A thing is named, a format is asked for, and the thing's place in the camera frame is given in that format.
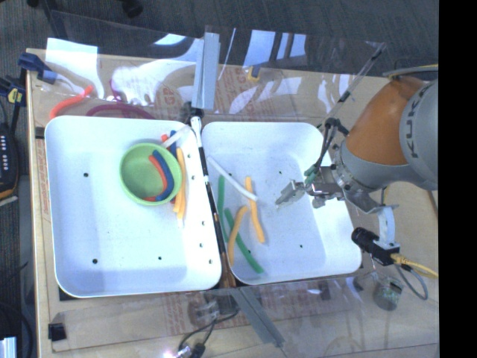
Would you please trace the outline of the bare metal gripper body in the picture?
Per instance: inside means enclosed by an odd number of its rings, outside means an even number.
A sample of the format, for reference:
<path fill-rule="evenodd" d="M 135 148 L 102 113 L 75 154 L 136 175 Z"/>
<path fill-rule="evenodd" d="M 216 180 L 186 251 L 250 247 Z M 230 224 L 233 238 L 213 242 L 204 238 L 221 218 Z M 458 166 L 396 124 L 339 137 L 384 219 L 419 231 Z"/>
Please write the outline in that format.
<path fill-rule="evenodd" d="M 311 166 L 305 171 L 306 192 L 312 196 L 314 208 L 323 207 L 328 200 L 345 199 L 345 193 L 352 188 L 352 176 L 341 164 L 330 166 Z"/>

